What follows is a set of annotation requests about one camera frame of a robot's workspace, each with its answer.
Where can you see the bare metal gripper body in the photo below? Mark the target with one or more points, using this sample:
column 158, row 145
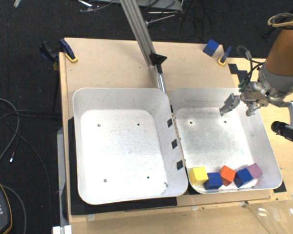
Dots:
column 254, row 92

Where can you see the white plastic tray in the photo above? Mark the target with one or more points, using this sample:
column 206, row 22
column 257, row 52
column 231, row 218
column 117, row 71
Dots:
column 122, row 150
column 215, row 142

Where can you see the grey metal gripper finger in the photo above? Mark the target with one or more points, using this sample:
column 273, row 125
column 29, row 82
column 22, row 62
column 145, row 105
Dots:
column 230, row 103
column 251, row 110

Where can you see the purple cube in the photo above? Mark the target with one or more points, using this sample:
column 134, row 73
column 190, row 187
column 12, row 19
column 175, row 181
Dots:
column 255, row 170

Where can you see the orange cube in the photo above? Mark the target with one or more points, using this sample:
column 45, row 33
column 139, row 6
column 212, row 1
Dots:
column 227, row 175

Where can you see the black cylinder on white bracket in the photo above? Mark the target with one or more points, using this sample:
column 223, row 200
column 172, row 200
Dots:
column 284, row 130

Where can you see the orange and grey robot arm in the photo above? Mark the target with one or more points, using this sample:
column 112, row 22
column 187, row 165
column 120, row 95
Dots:
column 282, row 57

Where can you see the pale wood board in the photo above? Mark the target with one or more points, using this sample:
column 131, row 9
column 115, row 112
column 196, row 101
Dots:
column 112, row 64

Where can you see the blue cube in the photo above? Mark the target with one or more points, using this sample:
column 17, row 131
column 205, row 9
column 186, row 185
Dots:
column 243, row 177
column 210, row 47
column 213, row 180

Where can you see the yellow cube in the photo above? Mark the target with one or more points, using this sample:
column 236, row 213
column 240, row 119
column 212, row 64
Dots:
column 198, row 175

